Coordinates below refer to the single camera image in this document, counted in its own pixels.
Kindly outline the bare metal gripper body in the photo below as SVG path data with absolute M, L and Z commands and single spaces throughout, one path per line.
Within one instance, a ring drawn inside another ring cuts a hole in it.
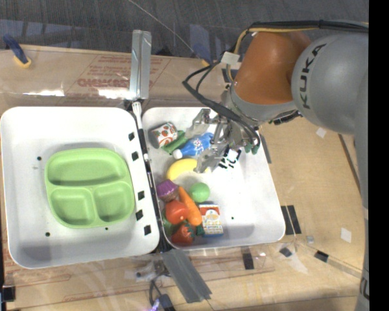
M 217 113 L 214 118 L 217 126 L 211 140 L 213 151 L 225 151 L 227 147 L 232 150 L 244 148 L 245 151 L 258 151 L 260 137 L 253 126 L 222 104 L 213 104 L 211 109 Z

